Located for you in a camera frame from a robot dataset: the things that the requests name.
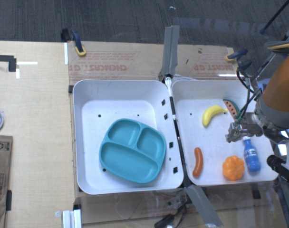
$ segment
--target bottle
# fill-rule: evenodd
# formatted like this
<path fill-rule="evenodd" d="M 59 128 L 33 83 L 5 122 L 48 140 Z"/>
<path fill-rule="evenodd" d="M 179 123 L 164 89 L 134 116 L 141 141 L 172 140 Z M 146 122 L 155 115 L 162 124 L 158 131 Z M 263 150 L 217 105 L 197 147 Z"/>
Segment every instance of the bottle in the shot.
<path fill-rule="evenodd" d="M 260 162 L 255 147 L 250 142 L 250 137 L 244 136 L 243 142 L 245 144 L 244 159 L 246 161 L 249 171 L 259 171 Z"/>

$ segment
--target orange pumpkin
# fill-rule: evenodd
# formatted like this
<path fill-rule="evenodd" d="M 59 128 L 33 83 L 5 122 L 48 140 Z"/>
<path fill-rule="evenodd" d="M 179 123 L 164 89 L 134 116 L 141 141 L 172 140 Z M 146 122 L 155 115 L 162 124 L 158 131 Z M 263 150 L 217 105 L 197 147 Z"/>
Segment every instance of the orange pumpkin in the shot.
<path fill-rule="evenodd" d="M 222 172 L 224 176 L 231 181 L 241 178 L 244 171 L 244 161 L 236 155 L 227 157 L 225 162 L 222 164 Z"/>

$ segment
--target sausage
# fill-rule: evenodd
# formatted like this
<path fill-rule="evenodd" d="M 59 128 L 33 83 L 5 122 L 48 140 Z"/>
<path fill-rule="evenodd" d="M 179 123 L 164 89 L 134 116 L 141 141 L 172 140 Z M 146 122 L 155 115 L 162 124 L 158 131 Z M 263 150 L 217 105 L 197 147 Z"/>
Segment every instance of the sausage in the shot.
<path fill-rule="evenodd" d="M 195 163 L 195 167 L 194 167 L 192 174 L 194 177 L 198 177 L 201 174 L 202 164 L 203 164 L 203 157 L 202 157 L 201 149 L 199 147 L 196 147 L 194 149 L 194 154 L 195 154 L 196 163 Z"/>

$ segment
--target blue divided plate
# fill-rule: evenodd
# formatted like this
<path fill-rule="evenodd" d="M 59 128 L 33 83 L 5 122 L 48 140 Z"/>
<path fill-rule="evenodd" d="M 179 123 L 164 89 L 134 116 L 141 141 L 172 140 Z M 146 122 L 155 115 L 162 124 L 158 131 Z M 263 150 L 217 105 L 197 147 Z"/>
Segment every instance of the blue divided plate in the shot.
<path fill-rule="evenodd" d="M 166 143 L 154 128 L 131 119 L 119 119 L 107 130 L 99 149 L 102 166 L 136 183 L 148 183 L 164 162 Z"/>

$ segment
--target banana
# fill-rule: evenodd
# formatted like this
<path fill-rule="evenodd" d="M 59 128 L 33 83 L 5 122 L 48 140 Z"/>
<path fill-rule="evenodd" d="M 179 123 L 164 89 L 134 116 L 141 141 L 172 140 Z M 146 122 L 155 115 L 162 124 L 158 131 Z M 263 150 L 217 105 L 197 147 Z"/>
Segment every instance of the banana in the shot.
<path fill-rule="evenodd" d="M 202 124 L 205 127 L 208 126 L 208 124 L 209 124 L 209 122 L 213 116 L 215 116 L 216 114 L 221 113 L 221 112 L 226 113 L 227 111 L 228 111 L 227 108 L 222 108 L 220 105 L 217 105 L 217 104 L 210 106 L 209 108 L 207 108 L 204 111 L 204 113 L 202 115 Z"/>

